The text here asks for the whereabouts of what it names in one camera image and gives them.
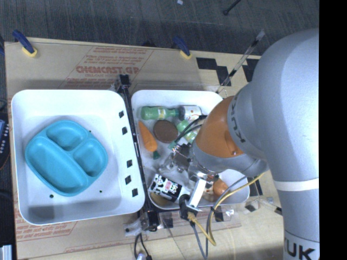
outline blue divided plate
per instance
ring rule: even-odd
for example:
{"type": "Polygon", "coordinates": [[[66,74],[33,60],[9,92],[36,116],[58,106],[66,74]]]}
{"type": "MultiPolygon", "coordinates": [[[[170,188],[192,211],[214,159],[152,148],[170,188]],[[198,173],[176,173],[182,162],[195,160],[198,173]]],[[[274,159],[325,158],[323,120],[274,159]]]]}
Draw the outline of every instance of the blue divided plate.
{"type": "Polygon", "coordinates": [[[102,144],[71,120],[57,121],[35,135],[25,148],[30,169],[62,196],[75,196],[105,170],[108,157],[102,144]]]}

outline robotic arm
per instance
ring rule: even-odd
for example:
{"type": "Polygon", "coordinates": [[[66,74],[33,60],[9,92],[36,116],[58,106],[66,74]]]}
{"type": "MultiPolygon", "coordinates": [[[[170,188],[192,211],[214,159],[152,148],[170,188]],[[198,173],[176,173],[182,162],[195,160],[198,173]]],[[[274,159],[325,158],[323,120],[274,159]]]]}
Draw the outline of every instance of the robotic arm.
{"type": "Polygon", "coordinates": [[[319,242],[318,29],[279,40],[253,80],[224,99],[192,152],[202,171],[254,177],[270,168],[284,218],[284,259],[317,260],[319,242]]]}

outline green object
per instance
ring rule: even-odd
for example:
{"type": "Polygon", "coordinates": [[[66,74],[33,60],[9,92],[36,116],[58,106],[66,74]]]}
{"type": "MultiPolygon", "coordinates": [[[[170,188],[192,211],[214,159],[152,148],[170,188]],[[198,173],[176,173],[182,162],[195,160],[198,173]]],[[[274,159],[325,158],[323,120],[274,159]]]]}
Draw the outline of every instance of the green object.
{"type": "Polygon", "coordinates": [[[172,143],[168,145],[168,149],[169,149],[169,150],[173,150],[173,148],[174,148],[176,145],[177,145],[177,142],[172,141],[172,143]]]}
{"type": "Polygon", "coordinates": [[[158,151],[155,150],[155,151],[153,152],[153,159],[154,159],[154,160],[157,160],[157,159],[159,159],[159,158],[160,158],[160,154],[158,153],[158,151]]]}
{"type": "Polygon", "coordinates": [[[162,120],[167,119],[171,116],[178,117],[178,109],[168,109],[166,107],[157,106],[157,107],[142,107],[141,109],[141,118],[143,120],[162,120]]]}
{"type": "MultiPolygon", "coordinates": [[[[180,133],[183,132],[183,130],[189,125],[189,122],[186,121],[185,119],[182,120],[176,127],[178,129],[178,131],[180,133]]],[[[187,133],[186,135],[184,135],[184,138],[187,140],[187,142],[191,143],[195,140],[196,138],[196,135],[197,135],[197,131],[196,130],[193,130],[193,131],[190,131],[189,133],[187,133]]]]}

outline wire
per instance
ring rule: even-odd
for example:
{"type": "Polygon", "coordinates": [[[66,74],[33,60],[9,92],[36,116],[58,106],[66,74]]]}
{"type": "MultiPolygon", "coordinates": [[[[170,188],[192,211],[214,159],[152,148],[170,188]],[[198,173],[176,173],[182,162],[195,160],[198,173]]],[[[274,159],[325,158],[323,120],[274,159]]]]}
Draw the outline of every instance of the wire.
{"type": "Polygon", "coordinates": [[[141,240],[141,244],[142,244],[144,250],[146,251],[147,257],[148,257],[148,258],[151,257],[151,256],[149,255],[149,253],[148,253],[148,251],[147,251],[147,249],[146,249],[144,243],[143,243],[142,233],[140,233],[140,234],[138,234],[138,235],[136,236],[136,238],[135,238],[135,245],[134,245],[134,256],[135,256],[135,259],[137,259],[137,257],[138,257],[138,254],[136,253],[136,246],[137,246],[137,242],[138,242],[138,239],[139,239],[139,238],[140,238],[140,240],[141,240]]]}
{"type": "Polygon", "coordinates": [[[188,212],[188,219],[200,228],[201,232],[211,242],[212,245],[216,246],[216,242],[207,234],[205,229],[202,227],[202,225],[199,223],[199,221],[192,212],[188,212]]]}
{"type": "Polygon", "coordinates": [[[194,131],[195,129],[200,128],[201,126],[202,126],[202,124],[199,124],[199,125],[197,125],[197,126],[194,126],[194,127],[193,127],[193,128],[191,128],[191,129],[189,129],[189,130],[185,131],[185,133],[184,133],[183,137],[184,137],[185,135],[189,134],[191,131],[194,131]]]}
{"type": "MultiPolygon", "coordinates": [[[[241,177],[239,180],[237,180],[236,182],[232,183],[220,196],[219,198],[217,199],[217,201],[215,202],[215,204],[212,206],[213,209],[216,209],[216,204],[222,199],[222,197],[227,194],[233,187],[235,187],[238,183],[240,183],[241,181],[245,180],[247,177],[244,176],[244,177],[241,177]]],[[[213,213],[213,210],[211,209],[209,215],[208,215],[208,218],[207,218],[207,221],[210,219],[210,216],[212,215],[213,213]]],[[[209,232],[209,223],[207,222],[206,223],[206,232],[209,232]]],[[[206,255],[208,255],[208,239],[206,238],[206,255]]]]}
{"type": "Polygon", "coordinates": [[[195,123],[197,123],[199,120],[205,119],[207,116],[206,115],[200,115],[198,119],[193,120],[191,123],[187,125],[187,127],[180,133],[180,135],[174,140],[174,142],[178,142],[183,136],[187,134],[188,129],[195,123]]]}
{"type": "MultiPolygon", "coordinates": [[[[214,205],[214,209],[217,208],[224,200],[226,200],[228,197],[232,196],[234,193],[240,191],[241,189],[255,183],[257,180],[259,180],[262,176],[264,175],[264,173],[258,175],[257,177],[255,177],[252,181],[242,185],[241,187],[229,192],[229,193],[226,193],[226,194],[223,194],[222,197],[215,203],[214,205]]],[[[211,213],[211,216],[209,216],[209,219],[208,219],[208,226],[209,226],[209,231],[208,231],[208,234],[209,236],[211,237],[211,239],[214,241],[214,238],[213,238],[213,234],[212,234],[212,230],[211,230],[211,227],[212,227],[212,217],[214,215],[214,212],[212,211],[211,213]]]]}
{"type": "Polygon", "coordinates": [[[198,238],[197,234],[195,234],[197,236],[197,242],[201,251],[202,256],[204,257],[204,259],[207,259],[208,257],[208,242],[211,242],[212,245],[216,246],[216,241],[213,238],[213,234],[212,234],[212,217],[214,215],[214,210],[224,201],[226,200],[228,197],[232,196],[233,194],[235,194],[236,192],[242,190],[243,188],[255,183],[257,180],[259,180],[259,178],[261,178],[264,175],[264,173],[260,174],[259,176],[255,177],[252,181],[242,185],[241,187],[233,190],[230,192],[230,190],[239,182],[241,182],[242,180],[244,180],[246,177],[242,177],[240,178],[238,181],[236,181],[235,183],[233,183],[231,186],[229,186],[224,192],[223,194],[219,197],[219,199],[215,202],[215,204],[213,205],[213,207],[211,208],[211,211],[209,213],[208,216],[208,220],[207,220],[207,224],[206,224],[206,230],[202,227],[202,225],[199,223],[199,221],[197,220],[197,218],[195,217],[195,215],[192,212],[188,212],[188,219],[191,221],[191,223],[196,224],[201,232],[205,235],[206,237],[206,254],[203,253],[203,249],[201,247],[201,243],[200,243],[200,239],[198,238]]]}
{"type": "Polygon", "coordinates": [[[196,228],[195,228],[195,224],[194,223],[190,223],[191,227],[193,228],[194,230],[194,234],[195,234],[195,237],[196,237],[196,240],[197,240],[197,244],[199,245],[199,248],[200,248],[200,252],[202,254],[202,257],[207,260],[207,254],[205,255],[204,253],[204,250],[202,249],[202,245],[201,245],[201,242],[200,242],[200,238],[199,238],[199,235],[197,234],[197,231],[196,231],[196,228]]]}
{"type": "Polygon", "coordinates": [[[142,233],[140,233],[140,239],[141,239],[141,244],[142,244],[143,248],[145,249],[146,254],[147,254],[147,256],[148,256],[149,253],[148,253],[148,251],[147,251],[147,249],[146,249],[146,247],[145,247],[145,245],[144,245],[144,243],[143,243],[143,240],[142,240],[142,233]]]}

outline white tray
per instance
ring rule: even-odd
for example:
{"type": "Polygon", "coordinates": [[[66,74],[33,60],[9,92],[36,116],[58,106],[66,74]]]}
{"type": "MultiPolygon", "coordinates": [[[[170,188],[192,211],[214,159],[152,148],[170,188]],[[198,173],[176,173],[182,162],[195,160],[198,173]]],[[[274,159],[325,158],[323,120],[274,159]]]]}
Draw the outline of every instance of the white tray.
{"type": "MultiPolygon", "coordinates": [[[[171,153],[168,144],[158,142],[158,152],[161,155],[160,159],[153,160],[152,153],[148,152],[143,145],[141,135],[139,134],[138,121],[141,120],[147,128],[153,132],[153,126],[156,120],[142,120],[140,117],[140,111],[143,106],[165,106],[168,108],[175,108],[179,105],[198,105],[202,110],[202,114],[207,115],[211,110],[222,101],[222,98],[214,92],[206,91],[190,91],[190,90],[139,90],[134,93],[131,98],[132,110],[134,120],[136,123],[136,130],[138,132],[139,149],[141,154],[142,163],[144,166],[144,173],[146,178],[147,188],[150,186],[154,175],[158,173],[157,168],[164,162],[164,160],[171,153]]],[[[166,172],[162,174],[172,181],[175,181],[183,186],[192,187],[189,181],[187,172],[178,173],[166,172]]],[[[235,181],[242,178],[243,175],[240,172],[234,170],[226,170],[220,174],[220,178],[230,186],[235,181]]],[[[247,179],[239,182],[234,189],[247,183],[247,179]]],[[[242,189],[233,196],[225,200],[225,204],[241,203],[247,200],[249,197],[249,187],[242,189]]],[[[177,210],[179,209],[178,204],[170,202],[165,199],[155,198],[150,195],[150,199],[155,206],[164,210],[177,210]]],[[[213,203],[205,199],[201,199],[199,207],[212,206],[213,203]]]]}
{"type": "Polygon", "coordinates": [[[120,95],[109,90],[23,90],[13,97],[11,106],[18,202],[27,222],[44,225],[134,213],[141,209],[145,194],[120,95]],[[24,158],[30,139],[62,119],[88,128],[108,155],[102,175],[73,197],[53,192],[34,175],[24,158]]]}

